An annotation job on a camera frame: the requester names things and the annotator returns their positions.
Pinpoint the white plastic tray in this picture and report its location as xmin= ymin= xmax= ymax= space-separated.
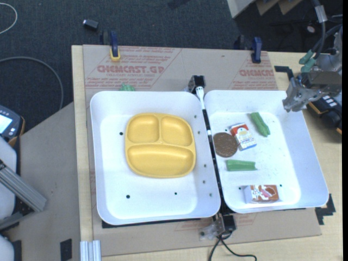
xmin=89 ymin=90 xmax=221 ymax=226
xmin=203 ymin=89 xmax=330 ymax=214

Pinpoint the red and white carton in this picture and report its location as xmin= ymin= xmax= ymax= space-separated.
xmin=227 ymin=122 xmax=258 ymax=152

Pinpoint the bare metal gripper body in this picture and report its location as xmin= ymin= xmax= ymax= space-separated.
xmin=302 ymin=52 xmax=343 ymax=93

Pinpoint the brown round biscuit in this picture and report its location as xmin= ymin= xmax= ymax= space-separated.
xmin=213 ymin=132 xmax=239 ymax=158

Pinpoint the green toy bean pod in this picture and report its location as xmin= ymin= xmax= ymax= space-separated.
xmin=250 ymin=111 xmax=271 ymax=138
xmin=225 ymin=159 xmax=258 ymax=172

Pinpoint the small black box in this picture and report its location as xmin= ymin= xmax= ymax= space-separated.
xmin=82 ymin=18 xmax=99 ymax=32

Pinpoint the orange and white carton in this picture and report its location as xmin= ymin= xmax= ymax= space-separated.
xmin=239 ymin=184 xmax=281 ymax=204

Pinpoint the brown cardboard board, red print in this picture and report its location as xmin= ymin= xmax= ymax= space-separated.
xmin=82 ymin=44 xmax=330 ymax=257

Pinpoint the thin black and white rod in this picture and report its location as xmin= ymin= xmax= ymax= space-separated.
xmin=195 ymin=86 xmax=224 ymax=216

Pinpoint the black cylinder on white bracket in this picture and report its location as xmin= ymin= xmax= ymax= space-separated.
xmin=320 ymin=94 xmax=343 ymax=132

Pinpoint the yellow divided plate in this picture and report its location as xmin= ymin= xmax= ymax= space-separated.
xmin=125 ymin=112 xmax=196 ymax=178

